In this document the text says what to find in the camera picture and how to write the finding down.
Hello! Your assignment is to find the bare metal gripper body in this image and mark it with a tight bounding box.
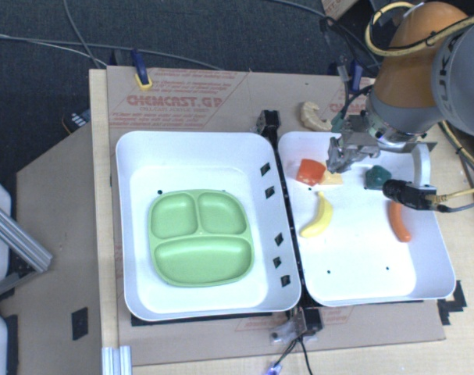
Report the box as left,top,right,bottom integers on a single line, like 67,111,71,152
337,114,419,160

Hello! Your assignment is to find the red cube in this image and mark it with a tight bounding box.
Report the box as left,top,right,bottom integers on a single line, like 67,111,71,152
296,158,327,187

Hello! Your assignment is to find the dark green broccoli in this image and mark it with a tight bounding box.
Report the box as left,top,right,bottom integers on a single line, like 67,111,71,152
364,165,393,190

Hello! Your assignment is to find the beige bread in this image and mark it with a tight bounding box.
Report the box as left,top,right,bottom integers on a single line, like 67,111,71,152
301,101,333,132

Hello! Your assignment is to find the yellow banana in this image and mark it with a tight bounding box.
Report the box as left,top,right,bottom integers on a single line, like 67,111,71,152
299,191,334,239

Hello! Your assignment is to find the thin black rod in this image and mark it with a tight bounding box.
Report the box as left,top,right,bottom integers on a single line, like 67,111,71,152
271,130,308,313

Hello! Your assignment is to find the orange sausage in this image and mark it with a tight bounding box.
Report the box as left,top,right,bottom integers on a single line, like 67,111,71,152
388,200,412,243

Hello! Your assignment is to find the white plastic tray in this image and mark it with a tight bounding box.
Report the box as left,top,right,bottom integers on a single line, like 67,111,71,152
115,130,302,322
277,130,457,308

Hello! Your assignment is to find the green divided plate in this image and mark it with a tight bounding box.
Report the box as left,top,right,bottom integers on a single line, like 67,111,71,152
148,188,255,288

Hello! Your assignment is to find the brown cardboard board red print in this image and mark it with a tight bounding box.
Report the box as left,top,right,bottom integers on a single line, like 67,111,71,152
105,65,447,366

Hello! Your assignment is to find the black cylinder on white bracket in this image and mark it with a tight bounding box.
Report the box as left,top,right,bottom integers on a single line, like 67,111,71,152
382,141,439,211

